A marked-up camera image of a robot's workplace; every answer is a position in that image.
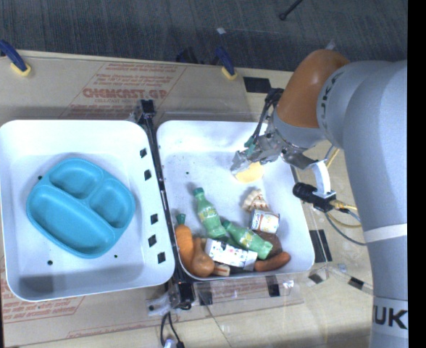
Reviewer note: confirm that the green plastic bottle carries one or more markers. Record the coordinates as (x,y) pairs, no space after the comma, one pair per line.
(209,216)
(251,240)

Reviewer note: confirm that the brown cardboard board red print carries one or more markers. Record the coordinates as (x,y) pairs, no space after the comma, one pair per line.
(90,85)

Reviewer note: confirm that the orange-brown sausage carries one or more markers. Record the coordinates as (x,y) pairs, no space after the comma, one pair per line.
(272,262)

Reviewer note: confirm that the white plastic tray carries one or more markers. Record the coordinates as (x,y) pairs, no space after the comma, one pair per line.
(205,151)
(28,143)

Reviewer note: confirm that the dark brown doughnut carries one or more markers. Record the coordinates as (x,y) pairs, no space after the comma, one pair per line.
(275,241)

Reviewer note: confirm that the black cylinder on white bracket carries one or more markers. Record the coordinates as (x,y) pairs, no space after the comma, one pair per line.
(316,194)

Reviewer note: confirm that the blue divided plate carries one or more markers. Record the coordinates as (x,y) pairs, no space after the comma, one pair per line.
(71,216)

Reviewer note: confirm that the white printed carton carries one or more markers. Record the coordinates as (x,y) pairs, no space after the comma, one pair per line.
(227,254)

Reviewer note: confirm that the white printed can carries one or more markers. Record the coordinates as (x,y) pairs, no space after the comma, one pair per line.
(265,221)

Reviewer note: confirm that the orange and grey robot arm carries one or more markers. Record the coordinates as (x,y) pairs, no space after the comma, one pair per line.
(376,151)

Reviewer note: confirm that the brown pear-shaped toy food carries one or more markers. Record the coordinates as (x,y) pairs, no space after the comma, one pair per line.
(202,263)

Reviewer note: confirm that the orange carrot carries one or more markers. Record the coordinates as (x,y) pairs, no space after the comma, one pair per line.
(184,241)

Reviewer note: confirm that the beige lumpy toy food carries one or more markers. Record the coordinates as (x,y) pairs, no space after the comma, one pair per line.
(254,199)

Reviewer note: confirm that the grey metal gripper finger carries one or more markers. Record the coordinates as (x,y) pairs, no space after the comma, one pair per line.
(237,161)
(250,162)

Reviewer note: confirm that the small bread slice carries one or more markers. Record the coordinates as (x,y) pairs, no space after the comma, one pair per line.
(222,269)

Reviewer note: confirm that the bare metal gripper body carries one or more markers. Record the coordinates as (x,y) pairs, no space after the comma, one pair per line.
(269,150)

